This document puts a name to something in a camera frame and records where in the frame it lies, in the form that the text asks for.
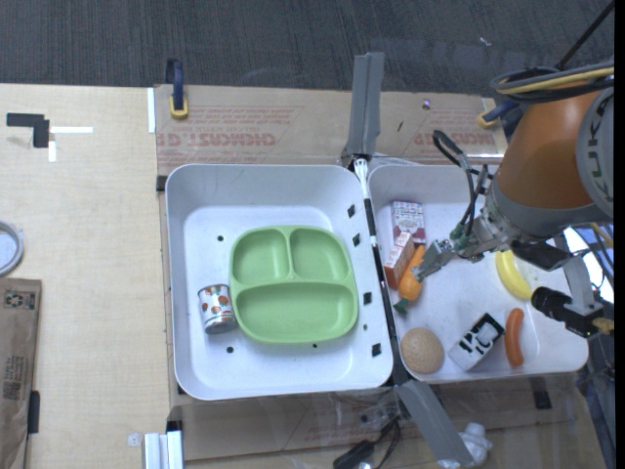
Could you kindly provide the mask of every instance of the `white strip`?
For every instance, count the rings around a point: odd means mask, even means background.
[[[48,141],[48,161],[50,163],[57,161],[57,142],[54,139]]]
[[[93,134],[93,127],[50,127],[51,134]]]
[[[156,132],[156,116],[154,114],[154,89],[147,89],[147,131]]]

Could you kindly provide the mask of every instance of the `carrot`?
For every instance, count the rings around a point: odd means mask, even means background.
[[[417,246],[414,254],[412,254],[412,257],[410,258],[410,262],[408,262],[408,267],[399,279],[398,291],[401,299],[394,305],[394,307],[400,313],[405,314],[408,302],[416,300],[421,293],[422,283],[416,280],[412,274],[412,268],[416,268],[419,264],[421,264],[425,251],[425,245],[421,244]]]
[[[521,366],[524,361],[519,339],[523,317],[523,311],[519,308],[514,308],[506,320],[504,342],[506,344],[506,357],[511,366]]]

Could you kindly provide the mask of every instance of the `small box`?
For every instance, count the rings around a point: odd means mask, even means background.
[[[468,371],[483,360],[504,333],[504,327],[489,313],[484,313],[447,351],[447,355]]]
[[[403,232],[409,232],[415,243],[426,243],[426,227],[421,203],[394,201],[392,213],[393,237],[397,237]]]
[[[399,279],[408,268],[414,250],[414,242],[409,232],[403,232],[395,239],[395,245],[389,253],[387,262],[384,263],[384,273],[390,288],[397,289],[399,286]]]

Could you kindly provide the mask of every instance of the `brown paper bag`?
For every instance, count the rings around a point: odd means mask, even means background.
[[[0,278],[0,469],[23,469],[41,281]]]

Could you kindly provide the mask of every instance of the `tin can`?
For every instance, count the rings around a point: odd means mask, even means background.
[[[236,327],[230,290],[222,283],[208,285],[197,292],[206,333],[222,333]]]

